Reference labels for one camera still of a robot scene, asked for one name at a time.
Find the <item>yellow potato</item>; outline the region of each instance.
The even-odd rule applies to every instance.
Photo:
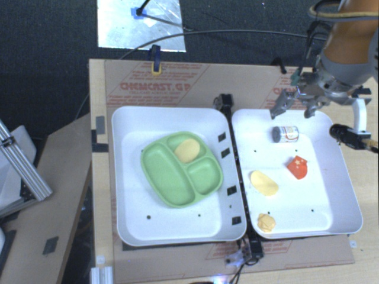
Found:
[[[274,218],[270,215],[259,214],[258,227],[265,233],[270,233],[274,229],[276,224],[277,223],[275,222]]]
[[[279,186],[264,173],[256,170],[250,175],[251,184],[263,195],[272,196],[279,190]]]
[[[195,139],[186,139],[174,150],[174,154],[182,163],[189,163],[196,159],[200,152],[200,143]]]

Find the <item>green plate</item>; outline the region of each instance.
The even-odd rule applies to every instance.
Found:
[[[199,142],[200,152],[191,163],[182,163],[174,150],[189,138]],[[171,207],[192,205],[218,190],[223,182],[221,167],[211,150],[199,136],[189,132],[150,143],[142,151],[141,165],[152,188]]]

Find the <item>white plastic bracket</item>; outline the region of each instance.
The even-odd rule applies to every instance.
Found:
[[[366,133],[367,110],[365,99],[357,98],[352,104],[354,111],[354,132]]]
[[[113,284],[112,266],[93,267],[91,269],[91,284]]]

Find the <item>white can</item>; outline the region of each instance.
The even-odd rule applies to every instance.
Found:
[[[298,129],[296,126],[275,126],[272,129],[272,139],[275,143],[296,142]]]

